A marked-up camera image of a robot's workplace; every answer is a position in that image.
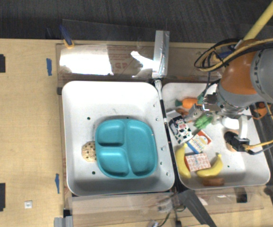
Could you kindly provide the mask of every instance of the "black floor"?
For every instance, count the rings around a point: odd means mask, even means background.
[[[101,39],[98,31],[79,33],[74,20],[169,30],[171,42],[216,43],[242,38],[271,1],[0,0],[0,38],[44,39],[48,28],[61,37],[59,25],[66,24],[73,39]],[[271,37],[273,17],[257,38]],[[267,157],[273,165],[273,149]],[[273,200],[273,170],[266,191]]]

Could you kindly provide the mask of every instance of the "teal plate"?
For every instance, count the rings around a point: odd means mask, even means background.
[[[99,169],[118,179],[151,175],[157,167],[154,134],[144,122],[115,119],[101,123],[95,133]]]

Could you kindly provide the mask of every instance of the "dark background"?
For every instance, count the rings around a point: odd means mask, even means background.
[[[243,38],[271,1],[0,0],[0,38],[61,38],[59,25],[63,24],[73,39],[133,40],[135,31],[168,30],[171,42],[216,43]],[[113,34],[103,33],[110,27],[100,24],[115,25]],[[122,27],[117,26],[139,28],[126,27],[120,36],[117,31]],[[273,17],[257,38],[272,37]],[[268,120],[263,118],[258,126],[261,141],[273,133],[266,127]],[[272,172],[266,192],[273,201],[273,148],[266,157]]]

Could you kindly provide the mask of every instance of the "banana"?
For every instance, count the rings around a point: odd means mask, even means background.
[[[181,177],[183,178],[191,178],[191,174],[185,164],[185,148],[187,144],[185,143],[182,147],[176,150],[175,159],[178,167],[178,171]]]
[[[214,177],[219,174],[219,172],[222,170],[223,163],[222,163],[222,155],[218,154],[217,159],[212,165],[212,167],[208,169],[202,169],[196,172],[196,174],[199,177]]]

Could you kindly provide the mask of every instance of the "wooden table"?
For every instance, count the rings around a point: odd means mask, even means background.
[[[6,73],[0,73],[0,183],[6,184],[6,207],[0,226],[53,226],[64,208],[56,44],[60,40],[0,39]],[[199,48],[208,47],[201,44]],[[183,48],[182,44],[171,44]],[[52,60],[52,75],[47,61]],[[60,177],[60,192],[55,183]],[[33,207],[25,209],[25,201]],[[273,226],[273,206],[262,196],[261,210],[212,214],[217,226]],[[184,226],[199,223],[181,219]],[[145,227],[147,222],[113,225]],[[169,220],[164,226],[174,226]]]

